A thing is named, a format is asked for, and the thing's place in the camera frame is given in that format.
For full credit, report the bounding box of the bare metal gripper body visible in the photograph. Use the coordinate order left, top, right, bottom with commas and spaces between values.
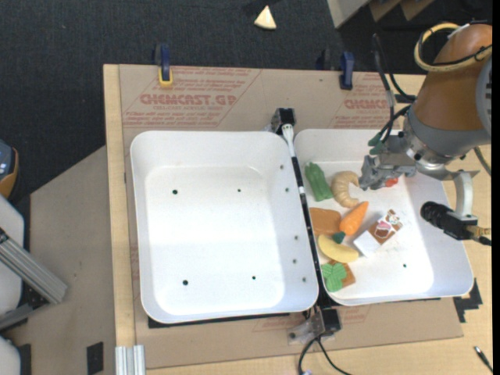
362, 132, 450, 180

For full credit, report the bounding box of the beige croissant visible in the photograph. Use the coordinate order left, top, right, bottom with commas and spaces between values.
330, 170, 361, 209

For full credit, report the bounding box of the orange carrot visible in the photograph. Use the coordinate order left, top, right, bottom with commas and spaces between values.
331, 200, 370, 245

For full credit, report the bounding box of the green asparagus bundle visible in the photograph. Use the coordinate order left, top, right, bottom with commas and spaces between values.
304, 161, 334, 203

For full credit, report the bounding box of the white carton with cake print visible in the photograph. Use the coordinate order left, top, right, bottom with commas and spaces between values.
352, 209, 405, 259

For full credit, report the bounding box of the brown bread slice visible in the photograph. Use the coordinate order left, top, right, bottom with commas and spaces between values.
309, 207, 343, 238

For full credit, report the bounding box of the thin black and white rod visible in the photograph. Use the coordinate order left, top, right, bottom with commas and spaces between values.
280, 123, 323, 309

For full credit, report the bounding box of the yellow banana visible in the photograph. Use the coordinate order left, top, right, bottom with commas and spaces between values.
316, 233, 360, 265

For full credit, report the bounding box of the white plastic tray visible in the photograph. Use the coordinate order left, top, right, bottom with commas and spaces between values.
292, 127, 475, 307
129, 130, 320, 325

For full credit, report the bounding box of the brown biscuit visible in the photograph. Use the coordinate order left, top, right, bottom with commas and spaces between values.
327, 259, 357, 288

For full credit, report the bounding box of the green leafy vegetable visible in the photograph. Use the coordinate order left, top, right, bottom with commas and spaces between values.
320, 262, 348, 293

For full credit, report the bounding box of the brown cardboard board red print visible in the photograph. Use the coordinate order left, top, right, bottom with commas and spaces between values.
118, 64, 465, 370

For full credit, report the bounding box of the cream triangular wedge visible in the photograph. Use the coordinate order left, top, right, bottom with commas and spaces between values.
253, 5, 278, 31

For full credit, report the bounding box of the black cylinder on white bracket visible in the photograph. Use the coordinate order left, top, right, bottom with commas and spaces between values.
420, 170, 480, 241

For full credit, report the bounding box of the black block with thin wires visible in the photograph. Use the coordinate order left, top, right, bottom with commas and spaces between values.
287, 306, 343, 346
272, 107, 297, 134

